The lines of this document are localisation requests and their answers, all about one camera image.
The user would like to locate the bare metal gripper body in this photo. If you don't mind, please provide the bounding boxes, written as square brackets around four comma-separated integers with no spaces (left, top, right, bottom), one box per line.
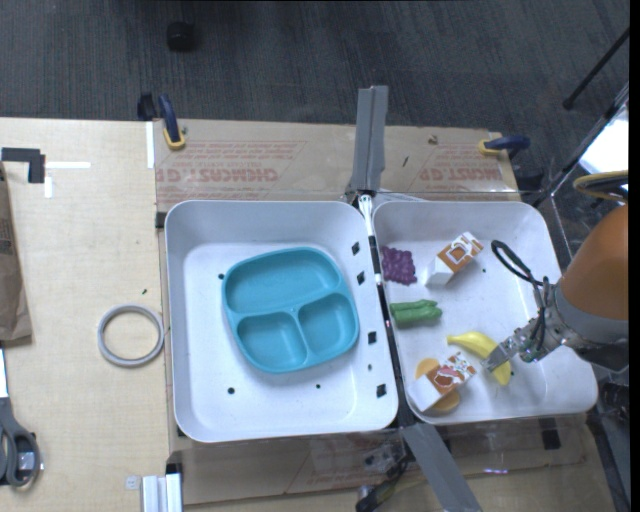
[501,319,562,365]

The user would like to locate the yellow banana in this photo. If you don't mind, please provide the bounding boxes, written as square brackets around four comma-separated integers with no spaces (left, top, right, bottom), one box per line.
[446,331,513,387]

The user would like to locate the white plastic tray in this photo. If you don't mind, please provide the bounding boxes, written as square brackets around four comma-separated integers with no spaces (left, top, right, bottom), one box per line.
[163,199,400,444]
[372,200,600,426]

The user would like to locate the orange and white carton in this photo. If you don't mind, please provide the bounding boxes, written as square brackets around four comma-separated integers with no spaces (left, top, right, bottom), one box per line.
[407,351,477,414]
[424,231,485,289]

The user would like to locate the orange round biscuit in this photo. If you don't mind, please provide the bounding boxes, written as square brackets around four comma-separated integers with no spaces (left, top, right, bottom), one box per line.
[415,357,461,415]

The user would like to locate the green asparagus bundle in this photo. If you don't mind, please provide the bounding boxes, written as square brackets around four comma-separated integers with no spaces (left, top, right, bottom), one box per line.
[389,298,444,329]

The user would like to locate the purple grapes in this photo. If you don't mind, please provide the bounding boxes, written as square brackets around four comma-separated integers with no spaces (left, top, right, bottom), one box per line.
[380,245,418,287]

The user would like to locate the thin black and white rod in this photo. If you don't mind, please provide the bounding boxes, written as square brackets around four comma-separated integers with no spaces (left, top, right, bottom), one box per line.
[357,193,401,427]

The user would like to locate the blue divided plate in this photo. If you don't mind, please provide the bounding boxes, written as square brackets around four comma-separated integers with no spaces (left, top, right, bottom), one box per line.
[221,246,361,374]

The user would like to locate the brown cardboard board red print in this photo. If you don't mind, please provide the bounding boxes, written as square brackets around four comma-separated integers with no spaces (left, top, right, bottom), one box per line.
[152,118,589,506]

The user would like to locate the white tape roll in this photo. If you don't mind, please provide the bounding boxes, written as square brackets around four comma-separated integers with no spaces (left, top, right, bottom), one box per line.
[96,303,165,369]

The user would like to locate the black caster wheel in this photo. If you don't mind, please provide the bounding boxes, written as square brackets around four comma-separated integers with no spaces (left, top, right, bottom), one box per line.
[166,21,196,52]

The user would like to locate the brown paper bag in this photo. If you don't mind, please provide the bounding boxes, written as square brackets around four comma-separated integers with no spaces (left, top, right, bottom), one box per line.
[0,162,34,346]

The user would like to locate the grey handled scissors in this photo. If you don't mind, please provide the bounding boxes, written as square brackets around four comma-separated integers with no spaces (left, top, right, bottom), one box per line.
[0,397,44,489]

